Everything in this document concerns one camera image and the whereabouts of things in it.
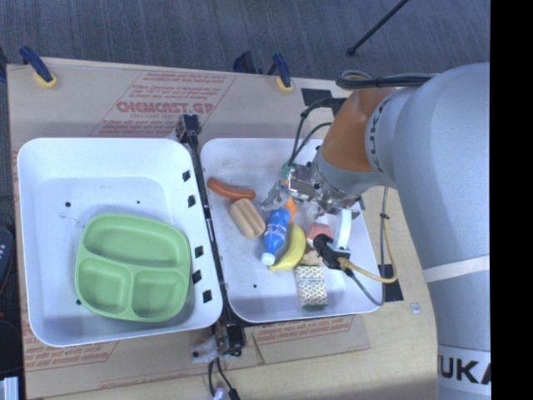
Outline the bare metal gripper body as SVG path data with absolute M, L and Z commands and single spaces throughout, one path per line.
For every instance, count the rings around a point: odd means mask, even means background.
M 360 210 L 356 210 L 356 203 L 360 197 L 333 187 L 322 176 L 319 169 L 311 162 L 307 164 L 292 164 L 286 175 L 288 193 L 295 200 L 316 203 L 322 207 L 330 206 L 329 214 L 338 216 L 347 210 L 352 219 L 357 218 Z

